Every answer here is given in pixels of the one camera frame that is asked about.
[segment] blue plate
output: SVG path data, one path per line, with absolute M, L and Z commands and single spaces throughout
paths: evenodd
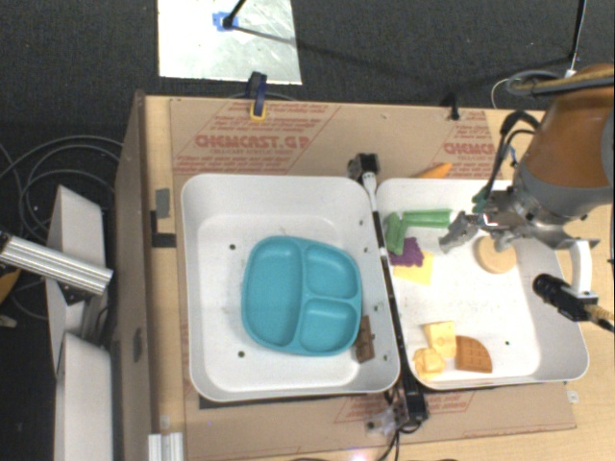
M 260 344 L 302 355 L 334 355 L 357 338 L 361 280 L 343 251 L 298 237 L 274 236 L 250 253 L 241 318 Z

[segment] wire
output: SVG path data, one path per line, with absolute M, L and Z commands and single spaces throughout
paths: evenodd
M 15 307 L 17 309 L 19 309 L 21 312 L 23 312 L 26 316 L 30 316 L 31 318 L 38 319 L 40 321 L 49 321 L 49 318 L 47 316 L 43 316 L 42 314 L 37 314 L 37 313 L 31 311 L 30 309 L 28 309 L 22 303 L 20 303 L 17 300 L 17 297 L 15 296 L 14 292 L 11 293 L 11 301 L 12 301 L 12 303 L 15 304 Z
M 500 168 L 502 167 L 502 163 L 504 162 L 508 147 L 510 145 L 509 143 L 506 143 L 506 138 L 508 137 L 508 135 L 510 134 L 512 135 L 512 137 L 514 137 L 518 133 L 533 133 L 530 130 L 518 130 L 516 132 L 510 133 L 510 130 L 512 130 L 512 127 L 514 127 L 519 121 L 528 123 L 529 125 L 534 127 L 534 129 L 538 128 L 538 126 L 540 125 L 540 123 L 538 122 L 536 118 L 534 118 L 531 114 L 528 114 L 525 111 L 520 110 L 520 109 L 513 111 L 511 114 L 509 114 L 504 119 L 504 122 L 502 123 L 502 127 L 500 128 L 500 143 L 498 144 L 498 148 L 496 149 L 496 156 L 493 162 L 493 169 L 491 170 L 489 181 L 487 182 L 487 184 L 481 191 L 482 198 L 484 200 L 487 200 L 489 198 L 489 195 L 491 194 L 491 190 L 493 189 L 493 183 L 495 182 L 496 177 L 498 176 L 498 172 L 500 171 Z
M 588 305 L 586 305 L 585 310 L 592 318 L 604 319 L 608 321 L 615 320 L 615 315 L 613 315 L 611 311 L 604 309 L 603 307 L 600 307 L 595 303 L 589 303 Z
M 400 432 L 402 432 L 403 434 L 409 435 L 409 434 L 413 434 L 414 432 L 416 432 L 419 428 L 421 428 L 420 425 L 415 426 L 414 428 L 408 430 L 407 428 L 405 428 L 404 426 L 402 426 L 400 428 Z
M 50 178 L 52 176 L 57 176 L 57 175 L 65 175 L 65 174 L 69 174 L 69 175 L 73 175 L 73 176 L 81 176 L 87 180 L 90 180 L 92 182 L 97 182 L 98 184 L 104 186 L 107 188 L 107 190 L 110 193 L 113 193 L 113 187 L 108 184 L 107 182 L 101 180 L 100 178 L 98 178 L 97 176 L 94 176 L 93 174 L 90 174 L 86 171 L 80 171 L 78 169 L 56 169 L 54 171 L 49 171 L 43 174 L 38 175 L 36 178 L 34 178 L 33 180 L 29 181 L 28 184 L 26 184 L 26 186 L 23 188 L 23 191 L 21 193 L 21 199 L 19 200 L 19 216 L 22 220 L 22 222 L 24 223 L 24 226 L 26 228 L 26 230 L 30 233 L 30 235 L 32 237 L 35 237 L 36 239 L 38 239 L 41 242 L 45 242 L 45 239 L 43 237 L 41 237 L 37 232 L 36 229 L 34 229 L 30 223 L 28 222 L 28 220 L 25 217 L 25 213 L 24 213 L 24 205 L 23 205 L 23 197 L 26 195 L 26 193 L 28 193 L 28 190 L 37 182 L 42 181 L 43 179 L 46 178 Z
M 382 454 L 381 457 L 378 458 L 378 461 L 384 461 L 388 455 L 391 453 L 393 448 L 395 447 L 395 459 L 399 458 L 400 454 L 400 431 L 399 429 L 395 430 L 393 437 L 391 437 L 391 441 L 388 443 L 388 447 L 386 451 Z
M 12 161 L 12 157 L 9 154 L 9 152 L 7 151 L 7 149 L 5 149 L 4 145 L 2 145 L 2 143 L 0 143 L 0 152 L 2 152 L 2 155 L 5 157 L 5 159 L 9 163 L 9 167 L 13 166 L 14 162 Z M 12 174 L 14 175 L 15 185 L 17 186 L 17 200 L 20 200 L 21 199 L 21 193 L 23 191 L 23 187 L 22 187 L 22 184 L 21 184 L 21 179 L 19 178 L 19 173 L 17 172 L 16 169 L 12 170 Z M 18 231 L 19 235 L 23 235 L 23 229 L 24 229 L 23 225 L 20 223 L 19 231 Z
M 33 178 L 35 172 L 37 171 L 37 169 L 48 158 L 51 158 L 53 156 L 56 156 L 57 154 L 61 154 L 62 152 L 69 151 L 69 150 L 90 150 L 90 151 L 102 154 L 105 158 L 108 158 L 109 160 L 112 160 L 115 164 L 119 163 L 119 157 L 118 156 L 116 156 L 115 154 L 112 154 L 111 152 L 109 152 L 106 149 L 103 149 L 102 147 L 97 147 L 95 145 L 77 145 L 77 144 L 75 144 L 75 145 L 65 145 L 63 147 L 58 147 L 58 148 L 52 150 L 51 152 L 45 154 L 45 156 L 43 156 L 37 162 L 37 164 L 32 168 L 32 170 L 30 171 L 30 175 L 28 176 L 28 182 L 30 182 L 32 180 L 32 178 Z M 37 226 L 39 226 L 41 229 L 46 231 L 47 228 L 43 225 L 43 223 L 40 221 L 40 219 L 38 219 L 37 215 L 35 214 L 34 209 L 32 208 L 32 203 L 30 201 L 30 193 L 29 193 L 28 190 L 25 190 L 25 203 L 26 203 L 26 208 L 28 208 L 28 213 L 30 214 L 30 217 L 34 220 L 34 222 L 37 224 Z
M 512 159 L 513 161 L 517 162 L 517 158 L 515 157 L 515 150 L 512 148 L 511 142 L 513 140 L 513 138 L 515 136 L 517 136 L 518 134 L 531 134 L 534 135 L 534 131 L 533 130 L 515 130 L 514 132 L 512 132 L 507 138 L 506 138 L 506 142 L 504 143 L 504 151 L 502 152 L 502 162 L 504 162 L 504 159 L 506 157 L 506 154 L 508 152 L 511 153 Z
M 109 305 L 105 305 L 105 307 L 98 311 L 98 315 L 96 316 L 96 323 L 94 324 L 95 335 L 98 335 L 98 328 L 100 327 L 100 318 L 102 317 L 104 312 L 109 312 Z
M 28 290 L 29 288 L 32 288 L 32 287 L 37 287 L 37 286 L 41 285 L 44 282 L 45 282 L 44 279 L 39 279 L 37 281 L 33 281 L 32 283 L 25 283 L 23 285 L 20 285 L 20 286 L 14 288 L 12 291 L 13 291 L 13 293 L 16 294 L 17 292 L 22 292 L 23 290 Z
M 32 149 L 30 152 L 27 152 L 26 154 L 24 154 L 23 156 L 21 156 L 20 158 L 18 158 L 16 161 L 14 161 L 12 163 L 12 165 L 10 165 L 7 169 L 5 169 L 4 171 L 2 171 L 0 173 L 0 181 L 2 181 L 2 179 L 9 174 L 14 168 L 16 168 L 17 165 L 19 165 L 21 162 L 23 162 L 24 160 L 26 160 L 27 158 L 30 158 L 31 156 L 33 156 L 34 154 L 37 154 L 38 152 L 47 149 L 49 147 L 53 147 L 54 145 L 59 145 L 68 141 L 85 141 L 85 140 L 92 140 L 92 141 L 97 141 L 97 142 L 103 142 L 103 143 L 109 143 L 111 145 L 114 145 L 116 147 L 122 147 L 122 143 L 118 142 L 116 140 L 112 140 L 110 138 L 104 138 L 103 136 L 96 136 L 96 135 L 89 135 L 89 134 L 78 134 L 78 135 L 72 135 L 72 136 L 65 136 L 63 138 L 58 138 L 56 140 L 51 140 L 48 142 L 45 142 L 41 145 L 38 145 L 38 147 L 35 147 L 34 149 Z
M 615 202 L 611 205 L 611 270 L 613 271 L 613 279 L 615 280 L 615 217 L 613 211 L 615 210 Z
M 610 331 L 611 333 L 615 333 L 615 327 L 613 325 L 611 325 L 608 321 L 604 320 L 604 319 L 599 319 L 598 321 L 595 322 L 600 328 L 602 329 L 606 329 L 607 331 Z
M 587 10 L 587 0 L 579 0 L 578 5 L 582 2 L 582 8 L 580 14 L 577 9 L 577 24 L 575 25 L 575 36 L 573 39 L 573 53 L 570 62 L 570 70 L 575 70 L 575 63 L 577 62 L 578 45 L 580 42 L 580 32 L 583 29 L 583 22 L 585 22 L 585 11 Z
M 504 84 L 508 79 L 501 79 L 500 81 L 496 82 L 493 87 L 491 87 L 491 106 L 493 106 L 493 109 L 497 109 L 498 107 L 496 106 L 496 88 L 498 88 L 500 85 Z

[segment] black floor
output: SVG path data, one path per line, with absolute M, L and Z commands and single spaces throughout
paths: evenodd
M 303 100 L 491 106 L 494 83 L 513 72 L 568 67 L 578 0 L 292 0 L 302 86 L 274 90 Z M 613 62 L 615 0 L 588 0 L 578 66 Z M 13 158 L 66 135 L 121 140 L 137 88 L 152 94 L 228 96 L 239 83 L 162 79 L 157 0 L 0 0 L 0 144 Z M 499 107 L 544 108 L 506 97 Z M 93 153 L 54 159 L 112 182 Z M 6 167 L 0 156 L 0 175 Z M 24 162 L 26 176 L 33 167 Z M 62 181 L 103 206 L 105 190 L 64 176 L 32 191 L 41 218 Z M 19 231 L 12 176 L 0 179 L 0 224 Z M 24 279 L 19 285 L 33 281 Z M 18 295 L 45 312 L 42 288 Z M 54 379 L 47 325 L 11 299 L 0 314 L 0 460 L 53 457 Z

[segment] cardboard surface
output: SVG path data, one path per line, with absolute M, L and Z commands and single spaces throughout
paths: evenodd
M 177 193 L 183 182 L 197 172 L 226 170 L 261 174 L 273 169 L 270 172 L 274 174 L 285 171 L 287 174 L 341 176 L 348 160 L 358 152 L 379 154 L 380 182 L 390 177 L 414 175 L 444 161 L 454 163 L 449 177 L 462 173 L 463 177 L 484 179 L 487 163 L 489 168 L 491 165 L 486 150 L 493 148 L 493 143 L 488 146 L 484 132 L 490 131 L 492 137 L 497 138 L 499 123 L 506 113 L 467 109 L 461 112 L 460 122 L 452 122 L 448 119 L 450 112 L 443 108 L 299 103 L 297 107 L 300 109 L 294 111 L 275 111 L 273 108 L 269 120 L 296 116 L 303 126 L 298 126 L 299 123 L 293 125 L 290 121 L 288 126 L 280 126 L 274 132 L 253 133 L 255 125 L 267 125 L 267 121 L 257 124 L 245 120 L 248 103 L 244 101 L 168 97 L 146 97 L 144 101 L 145 112 L 142 114 L 147 149 L 142 169 L 146 169 L 148 175 L 147 200 L 150 205 L 146 209 L 149 210 L 156 208 L 153 194 L 157 190 L 169 190 L 172 200 L 177 202 Z M 313 117 L 310 117 L 308 113 L 312 108 Z M 235 119 L 222 120 L 222 117 Z M 223 130 L 223 125 L 227 129 L 237 128 L 237 125 L 233 126 L 235 122 L 240 130 Z M 203 138 L 198 139 L 198 135 L 203 134 L 208 135 L 208 143 Z M 229 145 L 224 142 L 230 140 L 215 139 L 220 136 L 238 136 L 238 146 L 234 138 Z M 241 139 L 242 136 L 272 136 L 277 139 L 275 145 L 273 138 L 267 140 L 268 143 L 251 145 L 249 142 L 255 140 Z M 248 143 L 242 146 L 241 142 L 246 141 Z M 445 147 L 446 144 L 453 144 L 455 150 Z M 509 175 L 508 166 L 504 168 L 504 174 L 506 171 Z M 597 211 L 596 217 L 590 216 L 582 229 L 589 235 L 604 237 L 607 212 Z M 176 233 L 180 241 L 177 214 L 177 206 L 171 204 L 170 215 L 158 220 L 158 231 Z M 150 353 L 156 357 L 152 378 L 157 387 L 152 401 L 160 413 L 152 423 L 160 430 L 184 431 L 187 459 L 215 461 L 275 455 L 282 456 L 277 459 L 295 459 L 307 452 L 359 447 L 364 449 L 354 452 L 364 452 L 371 457 L 381 455 L 387 439 L 368 436 L 365 429 L 365 419 L 379 413 L 385 406 L 381 395 L 202 409 L 187 374 L 185 298 L 178 299 L 185 295 L 184 279 L 178 278 L 183 274 L 182 258 L 172 248 L 148 247 L 147 252 L 151 253 L 147 272 L 152 286 L 148 294 L 151 304 L 149 345 L 156 347 Z M 601 253 L 596 255 L 595 261 L 606 258 Z M 172 264 L 176 259 L 177 269 Z M 610 269 L 598 265 L 596 263 L 594 269 L 595 288 L 599 293 L 612 295 Z M 610 299 L 603 299 L 603 305 L 612 309 Z M 575 405 L 577 430 L 531 437 L 492 437 L 573 428 L 572 407 L 566 389 L 560 383 L 447 393 L 429 398 L 430 420 L 415 434 L 403 438 L 403 444 L 414 444 L 408 448 L 406 457 L 577 459 L 585 455 L 591 459 L 606 459 L 608 451 L 613 449 L 607 432 L 615 426 L 613 341 L 612 336 L 593 325 L 583 326 L 583 329 L 593 364 L 587 376 L 573 385 L 581 397 L 581 403 Z M 178 366 L 179 357 L 184 366 L 183 378 Z M 143 398 L 144 392 L 135 395 Z M 134 402 L 134 398 L 126 399 L 124 408 Z M 146 430 L 143 418 L 146 417 L 141 416 L 139 431 Z M 125 425 L 125 432 L 131 432 L 132 443 L 140 443 L 140 433 L 134 425 Z M 432 442 L 441 439 L 466 440 Z M 327 453 L 320 457 L 323 456 L 331 460 L 348 459 L 349 453 Z

